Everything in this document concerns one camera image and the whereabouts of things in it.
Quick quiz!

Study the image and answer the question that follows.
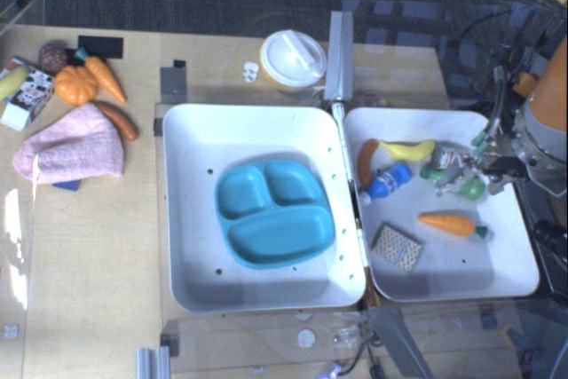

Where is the orange carrot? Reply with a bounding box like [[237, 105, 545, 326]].
[[417, 212, 490, 240], [73, 47, 129, 105]]

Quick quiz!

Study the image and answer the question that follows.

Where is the green bottle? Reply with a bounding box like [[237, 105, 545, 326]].
[[419, 163, 485, 201]]

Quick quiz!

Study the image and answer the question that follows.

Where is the white plastic tray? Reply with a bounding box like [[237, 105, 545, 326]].
[[343, 107, 541, 304], [162, 103, 367, 315]]

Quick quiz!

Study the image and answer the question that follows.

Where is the yellow-green fruit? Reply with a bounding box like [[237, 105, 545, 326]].
[[0, 65, 30, 102]]

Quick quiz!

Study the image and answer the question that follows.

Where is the brown ball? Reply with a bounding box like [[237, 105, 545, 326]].
[[36, 41, 68, 75]]

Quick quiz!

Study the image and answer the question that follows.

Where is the blue flat block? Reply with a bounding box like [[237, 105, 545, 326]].
[[51, 178, 82, 193]]

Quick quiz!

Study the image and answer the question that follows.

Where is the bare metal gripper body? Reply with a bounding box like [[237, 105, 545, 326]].
[[481, 136, 546, 193]]

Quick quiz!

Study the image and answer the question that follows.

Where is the orange pumpkin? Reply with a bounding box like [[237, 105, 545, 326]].
[[53, 65, 100, 107]]

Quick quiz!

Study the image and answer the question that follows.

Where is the blue divided plate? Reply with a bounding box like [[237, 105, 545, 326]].
[[215, 159, 336, 271]]

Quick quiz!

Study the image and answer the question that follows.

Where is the pink knitted cloth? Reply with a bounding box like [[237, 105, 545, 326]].
[[12, 102, 125, 186]]

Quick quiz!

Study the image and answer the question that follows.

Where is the printed white carton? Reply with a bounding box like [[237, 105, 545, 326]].
[[0, 57, 56, 133]]

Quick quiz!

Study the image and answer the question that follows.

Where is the small printed can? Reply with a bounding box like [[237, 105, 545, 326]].
[[429, 142, 465, 171]]

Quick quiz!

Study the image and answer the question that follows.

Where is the orange sausage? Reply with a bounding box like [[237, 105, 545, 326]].
[[357, 138, 379, 187]]

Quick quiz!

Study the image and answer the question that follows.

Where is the yellow banana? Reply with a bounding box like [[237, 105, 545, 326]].
[[378, 138, 437, 162]]

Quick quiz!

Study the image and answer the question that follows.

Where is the small white plastic piece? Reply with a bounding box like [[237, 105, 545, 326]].
[[241, 61, 260, 84]]

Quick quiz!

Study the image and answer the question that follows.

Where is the blue bottle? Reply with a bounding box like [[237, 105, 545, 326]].
[[358, 162, 414, 206]]

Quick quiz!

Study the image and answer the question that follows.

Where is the clear plastic bottle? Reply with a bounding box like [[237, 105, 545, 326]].
[[329, 320, 379, 352]]

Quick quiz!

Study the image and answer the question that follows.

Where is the patterned orange packet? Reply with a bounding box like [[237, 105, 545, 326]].
[[369, 223, 423, 273]]

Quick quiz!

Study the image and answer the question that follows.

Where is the brown sausage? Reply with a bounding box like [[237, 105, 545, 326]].
[[93, 99, 139, 144]]

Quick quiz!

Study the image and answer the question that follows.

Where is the pale wood board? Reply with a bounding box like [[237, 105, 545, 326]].
[[0, 24, 540, 379]]

